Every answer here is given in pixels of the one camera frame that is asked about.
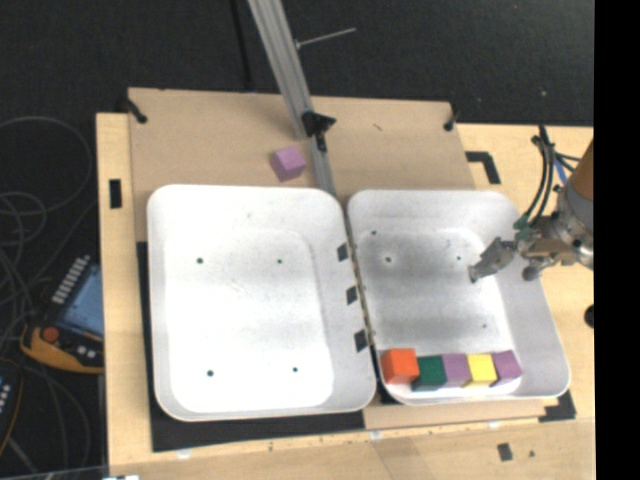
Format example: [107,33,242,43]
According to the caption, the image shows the purple cube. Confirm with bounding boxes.
[441,353,474,389]
[489,350,524,388]
[270,146,308,184]

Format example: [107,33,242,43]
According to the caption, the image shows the white plastic tray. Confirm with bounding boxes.
[345,188,573,407]
[145,183,378,423]

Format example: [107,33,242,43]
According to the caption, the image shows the yellow cube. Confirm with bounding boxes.
[463,353,499,389]

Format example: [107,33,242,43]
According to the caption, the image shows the green cube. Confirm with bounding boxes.
[410,355,448,393]

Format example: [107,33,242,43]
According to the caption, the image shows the orange cube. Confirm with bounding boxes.
[379,348,421,386]

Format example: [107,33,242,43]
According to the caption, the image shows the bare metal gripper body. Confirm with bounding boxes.
[514,211,595,271]

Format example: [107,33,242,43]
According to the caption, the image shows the brown cardboard board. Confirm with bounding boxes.
[127,86,550,432]

